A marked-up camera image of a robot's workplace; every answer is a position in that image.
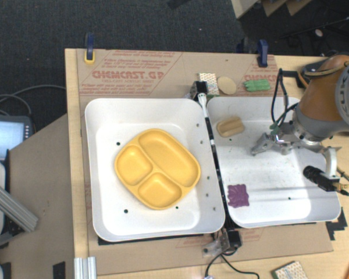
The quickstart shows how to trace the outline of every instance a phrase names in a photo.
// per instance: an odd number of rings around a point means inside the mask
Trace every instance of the green block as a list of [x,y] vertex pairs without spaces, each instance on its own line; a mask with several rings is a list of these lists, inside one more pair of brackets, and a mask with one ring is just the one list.
[[265,78],[262,78],[260,80],[255,80],[255,81],[245,81],[243,84],[246,87],[248,92],[270,90],[269,81]]

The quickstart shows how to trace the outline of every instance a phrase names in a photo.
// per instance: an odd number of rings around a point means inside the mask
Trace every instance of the yellow divided plate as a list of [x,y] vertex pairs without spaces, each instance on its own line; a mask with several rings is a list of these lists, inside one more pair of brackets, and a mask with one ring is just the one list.
[[146,130],[115,158],[119,180],[142,203],[163,210],[180,201],[200,178],[196,158],[166,131]]

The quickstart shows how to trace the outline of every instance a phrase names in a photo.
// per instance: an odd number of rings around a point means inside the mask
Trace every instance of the round beige disc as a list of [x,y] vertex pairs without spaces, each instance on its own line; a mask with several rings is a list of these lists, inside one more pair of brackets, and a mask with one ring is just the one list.
[[217,79],[219,89],[225,94],[231,95],[237,92],[237,85],[230,77],[219,77]]

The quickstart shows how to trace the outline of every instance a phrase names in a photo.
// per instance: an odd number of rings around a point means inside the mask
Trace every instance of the blue clamp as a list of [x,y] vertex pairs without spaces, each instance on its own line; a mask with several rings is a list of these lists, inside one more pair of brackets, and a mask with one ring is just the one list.
[[86,64],[93,64],[95,61],[95,53],[93,51],[93,43],[94,43],[94,34],[91,32],[88,32],[86,34],[86,51],[84,53],[84,61]]
[[268,66],[268,47],[266,40],[259,40],[257,42],[257,52],[259,53],[257,63],[259,67]]

